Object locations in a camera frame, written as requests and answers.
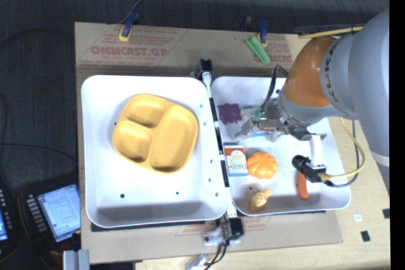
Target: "yellow divided plate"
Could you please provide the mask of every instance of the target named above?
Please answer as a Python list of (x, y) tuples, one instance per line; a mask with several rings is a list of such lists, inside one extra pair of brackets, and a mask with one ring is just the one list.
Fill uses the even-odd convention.
[(133, 96), (113, 132), (117, 153), (151, 171), (180, 171), (189, 160), (198, 121), (187, 108), (151, 94)]

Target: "screen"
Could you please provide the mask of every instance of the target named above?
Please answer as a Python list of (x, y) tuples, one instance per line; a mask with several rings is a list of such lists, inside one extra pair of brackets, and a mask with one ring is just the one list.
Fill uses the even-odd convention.
[(7, 240), (7, 232), (6, 232), (6, 225), (3, 221), (3, 217), (1, 215), (1, 209), (0, 209), (0, 241)]
[(39, 195), (38, 201), (57, 242), (72, 237), (80, 229), (80, 197), (76, 185)]

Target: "ginger root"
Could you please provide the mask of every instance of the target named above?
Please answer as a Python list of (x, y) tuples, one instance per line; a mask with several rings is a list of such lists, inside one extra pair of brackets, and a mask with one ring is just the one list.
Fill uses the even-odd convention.
[(251, 212), (258, 212), (267, 203), (267, 198), (271, 196), (269, 188), (254, 194), (251, 198)]

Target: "green object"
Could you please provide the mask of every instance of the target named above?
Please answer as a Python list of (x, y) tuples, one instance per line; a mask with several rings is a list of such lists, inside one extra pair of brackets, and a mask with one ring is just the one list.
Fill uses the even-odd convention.
[(261, 46), (257, 37), (253, 37), (250, 40), (247, 40), (246, 42), (247, 42), (247, 45), (253, 51), (253, 53), (259, 58), (259, 60), (263, 64), (270, 62), (269, 56), (267, 55), (266, 51), (263, 49), (263, 46)]

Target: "yellow cable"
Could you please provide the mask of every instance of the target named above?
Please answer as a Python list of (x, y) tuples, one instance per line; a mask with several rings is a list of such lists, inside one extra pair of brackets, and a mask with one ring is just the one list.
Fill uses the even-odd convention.
[(344, 175), (332, 176), (332, 175), (328, 175), (327, 173), (321, 173), (320, 178), (322, 179), (323, 182), (325, 182), (327, 180), (337, 179), (337, 178), (343, 178), (343, 177), (347, 178), (347, 177), (350, 177), (350, 176), (354, 176), (357, 173), (359, 173), (365, 166), (366, 158), (365, 158), (365, 153), (364, 153), (363, 149), (361, 148), (359, 142), (354, 138), (353, 134), (350, 132), (350, 130), (346, 126), (343, 118), (340, 117), (339, 119), (340, 119), (340, 122), (342, 123), (342, 126), (344, 127), (346, 133), (348, 134), (348, 136), (350, 136), (350, 138), (353, 141), (354, 145), (358, 148), (359, 153), (361, 155), (361, 163), (360, 163), (359, 167), (356, 170), (351, 171), (349, 173), (345, 173)]
[(325, 32), (318, 32), (318, 33), (312, 33), (312, 34), (300, 34), (298, 35), (299, 39), (312, 39), (314, 37), (320, 37), (320, 36), (327, 36), (327, 35), (338, 35), (338, 34), (344, 34), (344, 33), (350, 33), (350, 32), (358, 32), (361, 30), (363, 27), (348, 27), (348, 28), (341, 28), (338, 30), (327, 30)]

